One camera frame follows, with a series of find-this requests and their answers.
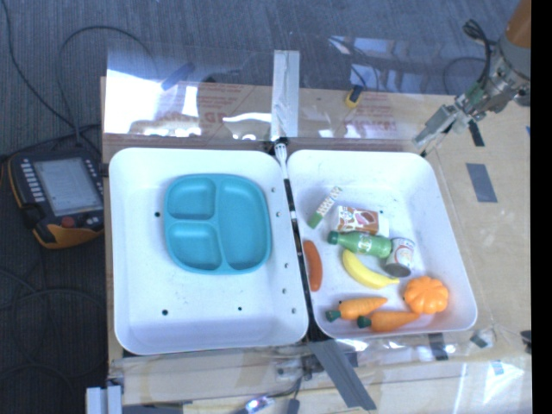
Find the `yellow banana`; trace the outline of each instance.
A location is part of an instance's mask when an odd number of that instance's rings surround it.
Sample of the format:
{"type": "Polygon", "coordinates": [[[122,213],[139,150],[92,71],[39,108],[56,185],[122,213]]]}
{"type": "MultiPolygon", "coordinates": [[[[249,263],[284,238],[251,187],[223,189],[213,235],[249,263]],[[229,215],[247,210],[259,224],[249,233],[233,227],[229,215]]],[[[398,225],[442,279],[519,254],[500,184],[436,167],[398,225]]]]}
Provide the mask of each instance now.
{"type": "Polygon", "coordinates": [[[383,274],[370,270],[352,251],[346,248],[343,250],[342,260],[347,273],[349,273],[354,280],[365,286],[380,289],[391,284],[398,284],[398,278],[389,278],[383,274]]]}

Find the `gray floor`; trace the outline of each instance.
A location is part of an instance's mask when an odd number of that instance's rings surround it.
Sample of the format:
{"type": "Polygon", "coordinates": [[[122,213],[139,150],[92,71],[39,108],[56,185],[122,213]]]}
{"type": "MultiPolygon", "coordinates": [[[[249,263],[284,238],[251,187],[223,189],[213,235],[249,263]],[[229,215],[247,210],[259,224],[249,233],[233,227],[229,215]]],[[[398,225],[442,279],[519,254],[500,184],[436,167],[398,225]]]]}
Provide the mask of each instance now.
{"type": "MultiPolygon", "coordinates": [[[[129,50],[147,45],[161,63],[166,45],[267,54],[293,49],[301,53],[303,87],[346,90],[356,64],[377,68],[382,81],[385,75],[403,77],[380,82],[380,91],[456,94],[479,76],[484,57],[462,25],[474,19],[490,40],[497,40],[517,3],[3,0],[0,154],[5,161],[22,148],[63,135],[68,138],[33,150],[72,147],[71,124],[98,125],[99,80],[113,44],[129,50]],[[356,39],[361,48],[392,49],[381,61],[369,51],[344,56],[329,46],[330,36],[356,39]],[[449,66],[464,57],[471,59],[449,66]]],[[[242,71],[242,82],[270,85],[269,72],[242,71]]],[[[374,88],[373,79],[367,84],[374,88]]],[[[98,128],[84,137],[86,148],[100,148],[98,128]]],[[[60,251],[41,248],[23,226],[5,172],[0,184],[0,412],[84,412],[85,388],[105,384],[104,242],[99,238],[60,251]]]]}

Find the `orange pumpkin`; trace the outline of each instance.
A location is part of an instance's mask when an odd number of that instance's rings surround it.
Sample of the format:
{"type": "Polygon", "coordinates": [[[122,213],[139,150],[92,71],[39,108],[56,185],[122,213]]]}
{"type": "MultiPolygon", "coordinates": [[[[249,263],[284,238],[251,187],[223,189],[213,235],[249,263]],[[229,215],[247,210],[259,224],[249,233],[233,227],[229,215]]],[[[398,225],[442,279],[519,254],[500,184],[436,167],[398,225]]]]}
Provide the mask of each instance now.
{"type": "Polygon", "coordinates": [[[449,304],[449,289],[439,279],[421,276],[406,285],[405,302],[415,313],[434,314],[449,304]]]}

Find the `teal plate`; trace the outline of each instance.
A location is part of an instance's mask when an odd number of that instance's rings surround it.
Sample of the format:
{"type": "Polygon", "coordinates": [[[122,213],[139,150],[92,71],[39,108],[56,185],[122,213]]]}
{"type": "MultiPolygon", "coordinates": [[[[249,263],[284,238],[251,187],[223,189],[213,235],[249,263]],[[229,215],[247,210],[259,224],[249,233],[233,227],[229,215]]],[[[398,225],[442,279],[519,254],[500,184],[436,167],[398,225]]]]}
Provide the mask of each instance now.
{"type": "Polygon", "coordinates": [[[166,190],[165,240],[172,260],[195,273],[248,273],[272,249],[265,196],[249,179],[186,175],[166,190]]]}

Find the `toy bottle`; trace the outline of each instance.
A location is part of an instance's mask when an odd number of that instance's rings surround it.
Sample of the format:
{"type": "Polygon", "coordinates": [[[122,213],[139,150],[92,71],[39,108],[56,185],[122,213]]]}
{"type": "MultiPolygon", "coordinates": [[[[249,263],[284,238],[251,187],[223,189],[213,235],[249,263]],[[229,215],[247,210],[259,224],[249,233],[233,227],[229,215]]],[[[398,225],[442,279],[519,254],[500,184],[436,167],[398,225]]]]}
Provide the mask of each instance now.
{"type": "Polygon", "coordinates": [[[330,231],[330,244],[339,244],[353,253],[371,254],[379,258],[387,258],[392,251],[391,240],[383,236],[374,236],[361,231],[338,233],[330,231]]]}

